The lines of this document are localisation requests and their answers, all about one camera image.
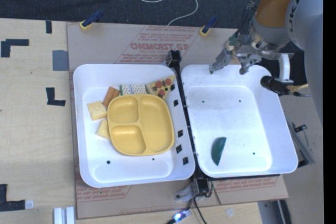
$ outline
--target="dark green object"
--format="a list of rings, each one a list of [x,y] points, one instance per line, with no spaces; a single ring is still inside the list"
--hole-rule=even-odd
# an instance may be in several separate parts
[[[219,161],[221,160],[220,158],[223,153],[225,142],[226,142],[226,137],[218,137],[212,144],[211,158],[217,166],[219,164]]]

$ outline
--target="yellow divided plate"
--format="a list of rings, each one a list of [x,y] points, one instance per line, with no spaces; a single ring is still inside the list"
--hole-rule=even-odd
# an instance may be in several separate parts
[[[115,149],[125,155],[155,155],[174,144],[174,127],[164,100],[152,94],[121,95],[108,106],[108,126]]]

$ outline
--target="wooden table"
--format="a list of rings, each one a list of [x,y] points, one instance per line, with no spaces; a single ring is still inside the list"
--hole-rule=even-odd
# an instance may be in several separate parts
[[[53,71],[52,51],[67,51],[66,22],[0,19],[0,39],[29,39],[0,58],[0,184],[7,200],[33,209],[0,212],[0,223],[52,223],[53,209],[76,205],[69,72]],[[65,106],[47,105],[46,88]],[[226,212],[231,208],[234,214]],[[256,202],[201,208],[207,223],[262,223]],[[176,211],[76,220],[76,223],[167,223]],[[202,223],[196,209],[183,223]]]

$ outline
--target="black clamp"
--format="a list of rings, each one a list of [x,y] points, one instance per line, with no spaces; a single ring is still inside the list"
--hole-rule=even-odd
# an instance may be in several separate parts
[[[211,19],[206,23],[206,25],[204,25],[204,26],[200,29],[199,34],[200,34],[202,37],[205,37],[205,36],[208,34],[210,28],[211,28],[211,27],[215,27],[216,24],[217,24],[217,17],[216,17],[216,16],[212,16]]]
[[[80,28],[83,30],[87,30],[89,27],[92,26],[92,23],[99,22],[100,18],[103,17],[103,15],[104,12],[102,12],[101,10],[93,13],[91,16],[79,23]]]

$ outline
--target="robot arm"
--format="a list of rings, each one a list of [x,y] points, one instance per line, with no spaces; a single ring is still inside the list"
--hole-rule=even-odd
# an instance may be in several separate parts
[[[293,83],[289,80],[291,55],[280,50],[290,41],[305,51],[307,82],[322,123],[323,0],[260,0],[258,7],[248,2],[242,25],[210,65],[210,73],[233,58],[241,64],[240,74],[262,58],[278,60],[280,76],[275,80],[285,87]]]

